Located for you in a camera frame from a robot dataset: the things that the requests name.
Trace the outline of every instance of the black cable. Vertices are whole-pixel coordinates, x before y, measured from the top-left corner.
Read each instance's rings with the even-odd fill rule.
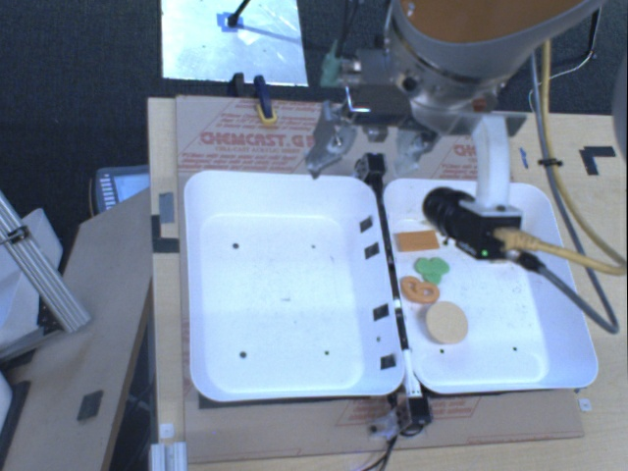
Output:
[[[348,39],[357,11],[364,0],[344,0],[344,10],[342,13],[342,30],[336,48],[336,57],[339,58],[344,50],[344,45]]]
[[[418,429],[406,429],[404,431],[401,431],[399,434],[402,435],[405,438],[414,438],[417,435],[420,435],[423,432],[425,426],[419,426]]]
[[[548,159],[550,157],[550,152],[548,150],[548,143],[546,141],[545,129],[541,121],[541,94],[539,93],[539,76],[537,73],[537,60],[534,53],[530,57],[530,67],[532,70],[532,85],[533,85],[533,91],[534,91],[534,102],[536,106],[535,114],[537,118],[537,130],[539,133],[539,142],[541,143],[541,151],[543,154],[543,158]],[[578,253],[580,253],[581,255],[586,256],[587,253],[585,252],[584,246],[582,245],[582,242],[580,241],[580,238],[578,237],[578,233],[576,232],[573,224],[571,223],[571,218],[569,217],[569,213],[567,212],[567,209],[565,208],[565,205],[562,202],[562,197],[560,196],[560,191],[558,190],[558,186],[556,185],[556,179],[555,179],[554,173],[555,173],[555,166],[546,166],[546,175],[548,177],[549,188],[551,189],[551,195],[553,196],[553,200],[556,204],[556,207],[558,208],[560,216],[562,217],[562,220],[565,223],[565,227],[567,228],[567,231],[569,232],[569,236],[571,237],[571,240],[573,241],[574,246],[576,247],[576,251],[578,251]],[[610,305],[610,302],[608,301],[608,298],[606,297],[606,293],[604,292],[602,285],[600,284],[600,281],[598,280],[598,275],[593,269],[587,268],[586,271],[591,281],[591,284],[593,285],[594,289],[596,290],[596,293],[598,294],[598,297],[600,298],[600,301],[602,302],[604,310],[606,311],[606,316],[608,317],[608,320],[610,321],[610,323],[605,321],[602,318],[602,316],[600,316],[595,310],[593,310],[593,308],[589,307],[588,305],[587,307],[591,309],[593,314],[587,313],[586,311],[584,311],[584,309],[583,311],[587,313],[587,315],[591,317],[591,319],[593,319],[597,324],[599,324],[606,331],[612,334],[616,334],[619,332],[619,323],[612,309],[612,306]]]
[[[129,406],[129,408],[125,411],[126,415],[129,415],[133,412],[135,412],[135,410],[137,409],[137,407],[139,406],[139,404],[144,400],[144,397],[151,393],[153,391],[153,388],[155,387],[155,379],[153,379],[151,382],[148,383],[148,386],[146,386],[144,388],[144,390],[138,394],[137,396],[135,396],[135,401]]]
[[[394,448],[394,444],[396,443],[396,440],[397,440],[397,436],[392,437],[389,440],[389,445],[387,446],[386,451],[384,452],[384,455],[382,455],[379,459],[373,462],[373,464],[361,469],[360,471],[372,471],[374,469],[378,469],[378,471],[384,471],[389,464],[389,459],[391,458],[391,453],[393,453],[393,448]]]
[[[342,1],[342,20],[340,22],[340,35],[339,37],[342,38],[345,34],[345,30],[346,30],[346,23],[347,23],[347,14],[349,11],[349,0],[343,0]],[[336,48],[336,57],[339,58],[341,55],[341,49],[344,47],[344,44],[339,44],[340,47]]]
[[[143,454],[146,452],[146,449],[149,446],[149,444],[150,444],[150,426],[145,431],[144,436],[141,439],[140,445],[137,446],[137,449],[135,450],[135,453],[133,454],[132,458],[129,459],[129,461],[127,462],[127,465],[125,466],[124,471],[131,471],[133,469],[135,464],[139,462]]]

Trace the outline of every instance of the metal bracket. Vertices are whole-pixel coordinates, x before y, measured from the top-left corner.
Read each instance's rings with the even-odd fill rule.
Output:
[[[150,471],[187,471],[186,443],[151,445]]]
[[[371,113],[371,109],[368,106],[354,106],[353,105],[353,99],[351,98],[351,91],[349,90],[348,86],[344,88],[344,95],[345,95],[345,108],[348,112],[348,115]]]
[[[394,170],[399,176],[419,168],[419,159],[432,151],[439,136],[432,131],[399,129],[396,137]]]
[[[357,129],[344,120],[329,101],[323,103],[321,116],[314,130],[314,146],[305,158],[307,170],[318,178],[325,168],[346,154],[357,136]]]
[[[383,417],[375,419],[369,425],[371,438],[383,438],[387,441],[394,438],[403,428],[403,422],[400,419],[409,421],[409,415],[403,414],[399,407],[395,407]]]

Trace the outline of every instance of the blue tape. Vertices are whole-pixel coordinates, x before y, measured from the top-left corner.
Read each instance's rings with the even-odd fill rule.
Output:
[[[523,147],[519,148],[519,153],[521,154],[521,162],[523,162],[523,167],[528,169],[527,154],[526,154],[526,151],[523,149]]]
[[[222,31],[231,32],[231,33],[238,31],[239,29],[244,29],[244,19],[242,16],[237,18],[237,25],[235,25],[235,27],[230,27],[227,24],[227,19],[229,18],[231,14],[232,14],[231,12],[223,12],[216,15],[216,21],[218,22],[218,26],[220,27],[220,29]]]

